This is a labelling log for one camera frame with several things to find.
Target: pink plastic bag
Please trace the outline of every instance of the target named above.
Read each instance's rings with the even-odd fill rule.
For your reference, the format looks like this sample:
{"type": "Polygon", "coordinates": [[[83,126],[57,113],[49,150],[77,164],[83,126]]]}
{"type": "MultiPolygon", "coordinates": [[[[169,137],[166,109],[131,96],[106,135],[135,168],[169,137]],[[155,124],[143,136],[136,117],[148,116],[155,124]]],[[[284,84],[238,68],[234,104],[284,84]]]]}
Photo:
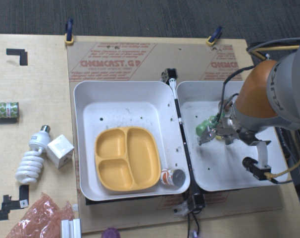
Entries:
{"type": "Polygon", "coordinates": [[[6,238],[59,238],[62,220],[73,220],[69,202],[59,209],[53,200],[42,193],[6,238]]]}

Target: gray carpet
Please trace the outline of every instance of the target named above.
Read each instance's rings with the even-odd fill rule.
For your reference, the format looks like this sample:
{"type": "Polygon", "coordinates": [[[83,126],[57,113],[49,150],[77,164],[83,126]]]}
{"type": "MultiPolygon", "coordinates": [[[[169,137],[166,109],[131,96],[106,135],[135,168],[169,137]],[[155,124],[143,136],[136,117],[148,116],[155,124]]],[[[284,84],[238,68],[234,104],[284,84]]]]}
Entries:
{"type": "Polygon", "coordinates": [[[300,37],[300,0],[0,0],[0,34],[64,35],[69,18],[74,35],[207,38],[220,25],[247,44],[300,37]]]}

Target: white box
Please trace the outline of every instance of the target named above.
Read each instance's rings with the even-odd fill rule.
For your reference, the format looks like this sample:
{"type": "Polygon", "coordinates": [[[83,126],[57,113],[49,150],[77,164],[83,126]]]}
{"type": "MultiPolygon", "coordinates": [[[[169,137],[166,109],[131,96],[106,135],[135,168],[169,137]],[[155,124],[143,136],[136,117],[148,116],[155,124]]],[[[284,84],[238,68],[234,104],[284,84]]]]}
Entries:
{"type": "Polygon", "coordinates": [[[64,135],[60,135],[48,144],[47,157],[57,169],[72,159],[74,146],[64,135]]]}

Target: yellow plastic tray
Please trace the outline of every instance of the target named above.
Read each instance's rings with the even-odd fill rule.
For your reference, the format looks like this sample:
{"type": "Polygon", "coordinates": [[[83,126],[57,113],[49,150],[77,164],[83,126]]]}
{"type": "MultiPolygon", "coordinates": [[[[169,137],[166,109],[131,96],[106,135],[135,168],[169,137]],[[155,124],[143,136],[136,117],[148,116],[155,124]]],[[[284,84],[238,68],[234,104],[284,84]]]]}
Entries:
{"type": "Polygon", "coordinates": [[[114,191],[149,188],[161,174],[154,137],[142,127],[104,130],[95,140],[95,162],[101,183],[114,191]]]}

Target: can lid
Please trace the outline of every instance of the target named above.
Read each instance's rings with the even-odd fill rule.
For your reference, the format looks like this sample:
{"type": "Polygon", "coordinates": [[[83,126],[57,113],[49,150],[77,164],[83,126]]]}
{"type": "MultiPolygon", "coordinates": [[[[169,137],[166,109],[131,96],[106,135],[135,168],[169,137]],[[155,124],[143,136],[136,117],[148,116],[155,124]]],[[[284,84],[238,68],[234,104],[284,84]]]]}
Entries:
{"type": "Polygon", "coordinates": [[[180,169],[176,169],[173,172],[173,184],[177,187],[181,187],[183,185],[183,183],[185,182],[185,173],[180,170],[180,169]]]}
{"type": "Polygon", "coordinates": [[[101,238],[120,238],[120,233],[116,228],[107,228],[102,232],[101,238]]]}

